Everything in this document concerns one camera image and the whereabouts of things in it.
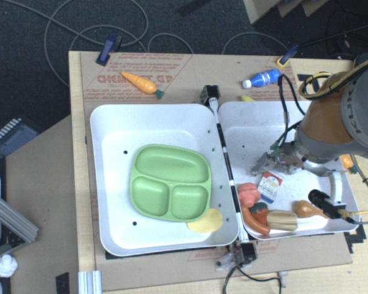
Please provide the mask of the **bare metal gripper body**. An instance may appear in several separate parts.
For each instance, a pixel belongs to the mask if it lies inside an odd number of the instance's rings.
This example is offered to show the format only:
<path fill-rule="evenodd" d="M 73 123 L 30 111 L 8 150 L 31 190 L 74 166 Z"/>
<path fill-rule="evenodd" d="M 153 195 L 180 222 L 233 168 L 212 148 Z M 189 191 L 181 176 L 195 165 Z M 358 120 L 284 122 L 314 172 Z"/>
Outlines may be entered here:
<path fill-rule="evenodd" d="M 297 141 L 284 142 L 275 150 L 274 162 L 288 175 L 298 170 L 312 171 L 308 149 Z"/>

